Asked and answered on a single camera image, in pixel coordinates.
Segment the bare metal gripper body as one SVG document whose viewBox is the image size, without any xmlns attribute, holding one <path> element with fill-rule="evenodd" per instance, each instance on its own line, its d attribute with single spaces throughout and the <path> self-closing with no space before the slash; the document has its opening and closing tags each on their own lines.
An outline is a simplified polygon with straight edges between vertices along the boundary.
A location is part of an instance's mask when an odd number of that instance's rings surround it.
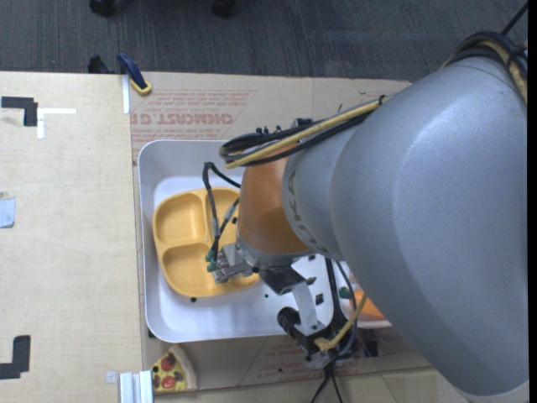
<svg viewBox="0 0 537 403">
<path fill-rule="evenodd" d="M 216 268 L 212 271 L 214 281 L 223 284 L 235 276 L 249 277 L 257 274 L 259 267 L 249 263 L 249 259 L 252 259 L 251 255 L 239 243 L 223 246 L 216 256 Z"/>
</svg>

